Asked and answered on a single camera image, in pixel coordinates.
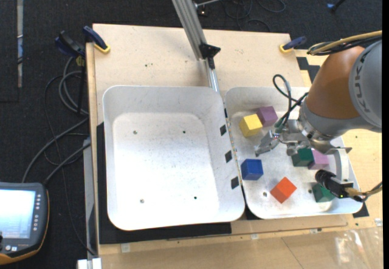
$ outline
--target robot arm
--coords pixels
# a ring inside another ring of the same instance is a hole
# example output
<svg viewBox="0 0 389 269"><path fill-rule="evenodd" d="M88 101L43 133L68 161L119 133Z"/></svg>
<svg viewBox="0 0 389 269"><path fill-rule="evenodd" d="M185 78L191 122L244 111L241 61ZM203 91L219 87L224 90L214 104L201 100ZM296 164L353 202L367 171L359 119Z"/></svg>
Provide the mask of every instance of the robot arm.
<svg viewBox="0 0 389 269"><path fill-rule="evenodd" d="M301 148L334 154L336 175L320 170L316 180L337 197L348 194L360 199L353 184L344 183L348 178L348 162L344 160L351 148L334 147L331 140L351 129L382 132L382 40L366 49L354 46L329 54L300 103L298 119L283 124L279 120L255 147L256 156L279 142L287 145L288 155Z"/></svg>

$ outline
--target yellow cube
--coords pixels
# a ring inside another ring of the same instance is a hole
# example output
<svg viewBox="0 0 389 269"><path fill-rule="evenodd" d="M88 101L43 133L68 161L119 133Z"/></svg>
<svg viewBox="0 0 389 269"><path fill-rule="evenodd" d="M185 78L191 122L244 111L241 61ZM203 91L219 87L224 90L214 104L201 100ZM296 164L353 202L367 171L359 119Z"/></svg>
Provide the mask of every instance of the yellow cube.
<svg viewBox="0 0 389 269"><path fill-rule="evenodd" d="M262 128L261 120L257 114L248 115L242 118L239 123L239 127L243 133L243 136L249 137L257 134Z"/></svg>

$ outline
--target metal frame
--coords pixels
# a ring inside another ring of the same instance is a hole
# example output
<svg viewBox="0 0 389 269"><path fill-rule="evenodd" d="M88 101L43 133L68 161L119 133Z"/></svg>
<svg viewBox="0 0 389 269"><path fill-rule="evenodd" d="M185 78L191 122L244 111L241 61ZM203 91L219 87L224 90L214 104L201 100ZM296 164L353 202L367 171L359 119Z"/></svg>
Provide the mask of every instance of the metal frame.
<svg viewBox="0 0 389 269"><path fill-rule="evenodd" d="M208 83L216 92L219 91L218 78L214 67L210 67L210 59L204 57L200 46L206 45L207 40L202 31L199 18L196 13L196 7L192 0L172 0L177 11L181 24L187 34L194 55L198 60L204 60L208 70Z"/></svg>

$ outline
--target pink cube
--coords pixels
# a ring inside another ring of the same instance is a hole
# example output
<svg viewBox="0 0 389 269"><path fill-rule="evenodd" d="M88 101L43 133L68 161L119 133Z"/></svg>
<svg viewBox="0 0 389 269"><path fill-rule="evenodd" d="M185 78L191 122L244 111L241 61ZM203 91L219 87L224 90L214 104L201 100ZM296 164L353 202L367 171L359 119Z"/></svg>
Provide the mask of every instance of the pink cube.
<svg viewBox="0 0 389 269"><path fill-rule="evenodd" d="M256 114L260 119L262 126L272 126L278 120L277 113L273 106L261 107Z"/></svg>
<svg viewBox="0 0 389 269"><path fill-rule="evenodd" d="M312 154L314 155L314 161L308 165L308 169L323 169L329 165L327 155L323 155L315 149L312 149Z"/></svg>

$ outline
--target dark green cube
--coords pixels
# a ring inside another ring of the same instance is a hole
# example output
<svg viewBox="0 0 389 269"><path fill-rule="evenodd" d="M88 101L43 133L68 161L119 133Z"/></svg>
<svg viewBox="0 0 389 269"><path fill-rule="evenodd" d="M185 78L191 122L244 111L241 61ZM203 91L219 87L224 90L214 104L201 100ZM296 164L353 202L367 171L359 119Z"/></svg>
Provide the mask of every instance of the dark green cube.
<svg viewBox="0 0 389 269"><path fill-rule="evenodd" d="M301 148L295 155L292 155L294 166L308 166L314 161L314 155L310 148Z"/></svg>
<svg viewBox="0 0 389 269"><path fill-rule="evenodd" d="M330 191L326 188L324 188L321 184L316 184L312 188L315 196L316 202L329 202L331 201L335 196L330 193Z"/></svg>

